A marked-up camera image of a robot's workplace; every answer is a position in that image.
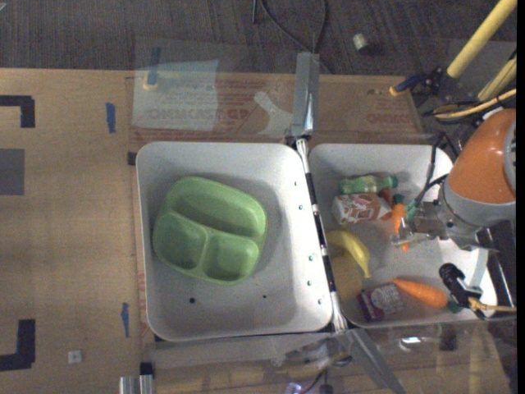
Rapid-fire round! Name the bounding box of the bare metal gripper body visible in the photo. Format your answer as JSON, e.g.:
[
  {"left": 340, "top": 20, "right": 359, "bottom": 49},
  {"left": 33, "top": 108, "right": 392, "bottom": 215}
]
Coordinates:
[{"left": 409, "top": 201, "right": 451, "bottom": 241}]

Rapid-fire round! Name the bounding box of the small orange carrot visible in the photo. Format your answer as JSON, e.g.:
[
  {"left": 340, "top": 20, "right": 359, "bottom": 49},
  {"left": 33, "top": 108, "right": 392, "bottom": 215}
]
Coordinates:
[{"left": 389, "top": 194, "right": 411, "bottom": 253}]

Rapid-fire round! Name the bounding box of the white plastic tray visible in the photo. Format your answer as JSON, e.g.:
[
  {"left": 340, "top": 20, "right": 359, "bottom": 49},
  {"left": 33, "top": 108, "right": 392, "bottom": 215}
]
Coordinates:
[
  {"left": 135, "top": 140, "right": 335, "bottom": 342},
  {"left": 307, "top": 143, "right": 500, "bottom": 329}
]

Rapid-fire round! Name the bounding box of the yellow banana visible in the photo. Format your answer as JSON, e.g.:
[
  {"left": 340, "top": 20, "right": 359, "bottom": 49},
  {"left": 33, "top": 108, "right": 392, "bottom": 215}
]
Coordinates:
[{"left": 326, "top": 229, "right": 372, "bottom": 279}]

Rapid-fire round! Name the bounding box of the orange and white carton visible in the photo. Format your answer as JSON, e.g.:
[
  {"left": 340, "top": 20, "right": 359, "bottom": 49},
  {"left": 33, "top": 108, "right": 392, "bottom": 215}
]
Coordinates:
[{"left": 331, "top": 192, "right": 394, "bottom": 227}]

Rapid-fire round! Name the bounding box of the large orange carrot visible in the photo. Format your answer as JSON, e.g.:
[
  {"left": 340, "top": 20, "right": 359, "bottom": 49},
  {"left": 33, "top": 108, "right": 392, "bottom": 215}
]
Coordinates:
[{"left": 392, "top": 277, "right": 461, "bottom": 314}]

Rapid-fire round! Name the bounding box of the green plastic bottle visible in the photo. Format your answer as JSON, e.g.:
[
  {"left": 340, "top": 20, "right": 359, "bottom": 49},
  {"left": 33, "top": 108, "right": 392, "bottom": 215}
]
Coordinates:
[{"left": 337, "top": 173, "right": 399, "bottom": 196}]

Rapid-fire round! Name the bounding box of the red and white packet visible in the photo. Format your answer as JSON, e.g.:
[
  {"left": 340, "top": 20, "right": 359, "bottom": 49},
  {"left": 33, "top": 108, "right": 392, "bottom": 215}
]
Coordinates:
[{"left": 357, "top": 282, "right": 406, "bottom": 323}]

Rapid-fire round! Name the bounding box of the green divided plate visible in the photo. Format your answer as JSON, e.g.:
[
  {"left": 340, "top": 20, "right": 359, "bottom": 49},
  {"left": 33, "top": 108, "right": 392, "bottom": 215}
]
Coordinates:
[{"left": 151, "top": 175, "right": 269, "bottom": 284}]

